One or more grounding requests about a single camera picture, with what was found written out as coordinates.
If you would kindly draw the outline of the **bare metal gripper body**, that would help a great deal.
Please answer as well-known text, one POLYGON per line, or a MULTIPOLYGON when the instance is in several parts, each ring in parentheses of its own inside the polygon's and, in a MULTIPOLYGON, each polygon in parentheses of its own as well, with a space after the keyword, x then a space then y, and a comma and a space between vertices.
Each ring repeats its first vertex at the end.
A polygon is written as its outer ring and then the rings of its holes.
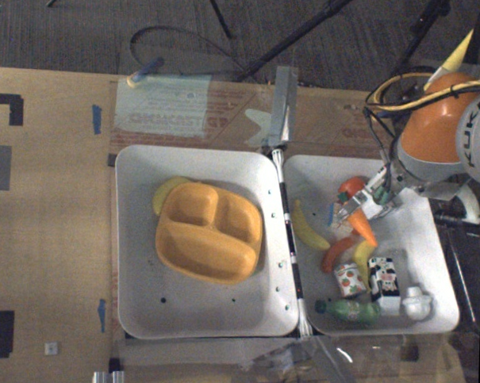
POLYGON ((355 199, 368 220, 386 216, 396 208, 397 197, 404 188, 400 179, 401 174, 393 165, 384 164, 355 194, 355 199))

